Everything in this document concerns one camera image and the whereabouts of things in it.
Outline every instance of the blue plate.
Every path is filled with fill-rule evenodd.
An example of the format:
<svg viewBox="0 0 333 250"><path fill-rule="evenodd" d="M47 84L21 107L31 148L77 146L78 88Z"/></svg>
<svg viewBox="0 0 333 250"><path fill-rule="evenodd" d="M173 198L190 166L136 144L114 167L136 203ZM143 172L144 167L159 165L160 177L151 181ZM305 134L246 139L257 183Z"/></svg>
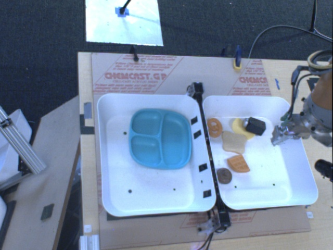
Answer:
<svg viewBox="0 0 333 250"><path fill-rule="evenodd" d="M181 114L164 109L142 109L130 125L130 152L139 164L157 169L185 166L192 151L191 128Z"/></svg>

